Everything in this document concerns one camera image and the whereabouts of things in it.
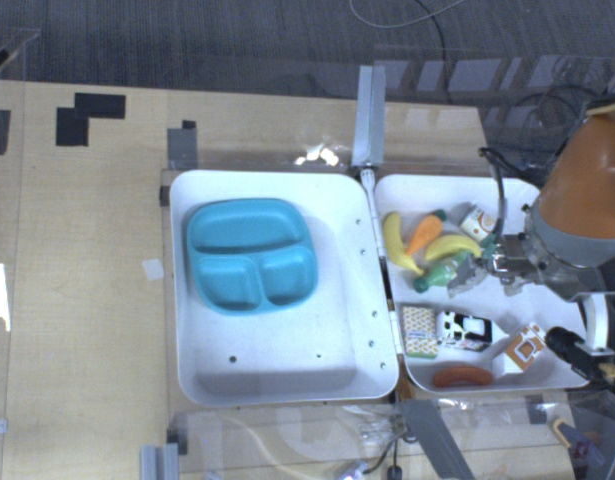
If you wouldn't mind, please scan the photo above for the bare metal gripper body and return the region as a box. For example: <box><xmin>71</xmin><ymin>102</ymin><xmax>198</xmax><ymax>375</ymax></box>
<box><xmin>479</xmin><ymin>232</ymin><xmax>549</xmax><ymax>297</ymax></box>

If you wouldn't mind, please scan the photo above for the yellow banana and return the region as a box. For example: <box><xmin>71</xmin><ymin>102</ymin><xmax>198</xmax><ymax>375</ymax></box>
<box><xmin>423</xmin><ymin>233</ymin><xmax>484</xmax><ymax>264</ymax></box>
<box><xmin>381</xmin><ymin>211</ymin><xmax>426</xmax><ymax>277</ymax></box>

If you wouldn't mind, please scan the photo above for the green bottle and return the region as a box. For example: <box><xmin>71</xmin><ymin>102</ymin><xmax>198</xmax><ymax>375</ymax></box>
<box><xmin>412</xmin><ymin>250</ymin><xmax>474</xmax><ymax>295</ymax></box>

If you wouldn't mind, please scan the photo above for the black and white cow-print carton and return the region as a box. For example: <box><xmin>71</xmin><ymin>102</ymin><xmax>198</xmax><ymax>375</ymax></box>
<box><xmin>434</xmin><ymin>308</ymin><xmax>509</xmax><ymax>354</ymax></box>

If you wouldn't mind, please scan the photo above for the white and orange can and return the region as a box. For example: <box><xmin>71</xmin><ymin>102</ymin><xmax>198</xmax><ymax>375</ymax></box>
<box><xmin>458</xmin><ymin>204</ymin><xmax>499</xmax><ymax>244</ymax></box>

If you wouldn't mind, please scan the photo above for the white plastic tray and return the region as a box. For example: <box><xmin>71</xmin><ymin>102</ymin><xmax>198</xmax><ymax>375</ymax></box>
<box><xmin>373</xmin><ymin>173</ymin><xmax>596</xmax><ymax>396</ymax></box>
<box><xmin>168</xmin><ymin>169</ymin><xmax>401</xmax><ymax>408</ymax></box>

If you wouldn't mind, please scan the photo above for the orange carrot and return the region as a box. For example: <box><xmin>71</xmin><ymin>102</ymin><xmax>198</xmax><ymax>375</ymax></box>
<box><xmin>403</xmin><ymin>209</ymin><xmax>449</xmax><ymax>259</ymax></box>

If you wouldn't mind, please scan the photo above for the yellow patterned carton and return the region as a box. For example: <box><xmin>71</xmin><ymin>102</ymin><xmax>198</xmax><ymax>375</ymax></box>
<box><xmin>400</xmin><ymin>304</ymin><xmax>440</xmax><ymax>360</ymax></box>

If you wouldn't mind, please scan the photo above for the orange and white carton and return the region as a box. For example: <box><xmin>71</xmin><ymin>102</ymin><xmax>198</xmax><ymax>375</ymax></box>
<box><xmin>490</xmin><ymin>321</ymin><xmax>548</xmax><ymax>377</ymax></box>

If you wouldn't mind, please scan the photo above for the brown sausage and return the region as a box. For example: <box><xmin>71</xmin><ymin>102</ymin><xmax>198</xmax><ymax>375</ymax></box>
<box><xmin>431</xmin><ymin>365</ymin><xmax>495</xmax><ymax>390</ymax></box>

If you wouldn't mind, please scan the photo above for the thin black and white rod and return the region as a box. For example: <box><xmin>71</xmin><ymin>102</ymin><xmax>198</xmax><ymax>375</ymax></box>
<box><xmin>359</xmin><ymin>167</ymin><xmax>407</xmax><ymax>403</ymax></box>

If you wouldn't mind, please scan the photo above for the blue divided plate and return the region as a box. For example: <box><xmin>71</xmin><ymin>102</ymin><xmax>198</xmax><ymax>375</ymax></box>
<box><xmin>185</xmin><ymin>197</ymin><xmax>321</xmax><ymax>317</ymax></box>

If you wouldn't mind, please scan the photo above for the black cylinder on white bracket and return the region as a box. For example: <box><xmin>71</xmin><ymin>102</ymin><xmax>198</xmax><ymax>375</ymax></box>
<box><xmin>544</xmin><ymin>290</ymin><xmax>615</xmax><ymax>384</ymax></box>

